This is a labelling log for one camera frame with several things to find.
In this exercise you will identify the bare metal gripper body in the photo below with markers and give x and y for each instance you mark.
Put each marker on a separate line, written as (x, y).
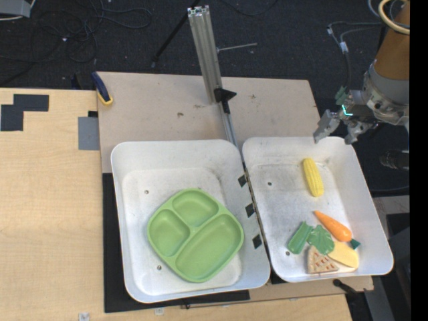
(384, 110)

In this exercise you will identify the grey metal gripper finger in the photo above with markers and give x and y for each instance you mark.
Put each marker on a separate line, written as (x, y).
(355, 130)
(327, 122)

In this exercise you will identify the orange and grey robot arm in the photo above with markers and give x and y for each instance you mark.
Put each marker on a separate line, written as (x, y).
(394, 52)

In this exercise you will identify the yellow corn cob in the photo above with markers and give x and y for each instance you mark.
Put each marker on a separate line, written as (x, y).
(313, 177)

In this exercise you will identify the white plastic tray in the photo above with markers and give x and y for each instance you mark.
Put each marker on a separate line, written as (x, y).
(140, 166)
(284, 196)

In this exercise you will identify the orange carrot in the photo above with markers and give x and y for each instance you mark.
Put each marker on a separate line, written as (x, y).
(336, 227)

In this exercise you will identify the green lettuce leaf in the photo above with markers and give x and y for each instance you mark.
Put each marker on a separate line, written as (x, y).
(321, 241)

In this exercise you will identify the green pea pod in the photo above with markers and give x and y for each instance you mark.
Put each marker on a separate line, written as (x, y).
(297, 241)

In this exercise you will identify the yellow wedge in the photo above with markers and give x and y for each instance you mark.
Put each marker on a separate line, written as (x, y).
(346, 255)

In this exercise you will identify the tan pie slice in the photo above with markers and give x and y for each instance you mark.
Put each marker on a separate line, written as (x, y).
(317, 264)

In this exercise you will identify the pale flat board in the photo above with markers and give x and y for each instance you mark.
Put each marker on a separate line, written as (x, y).
(160, 112)

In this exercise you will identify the green divided plate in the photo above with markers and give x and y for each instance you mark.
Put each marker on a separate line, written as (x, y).
(200, 242)

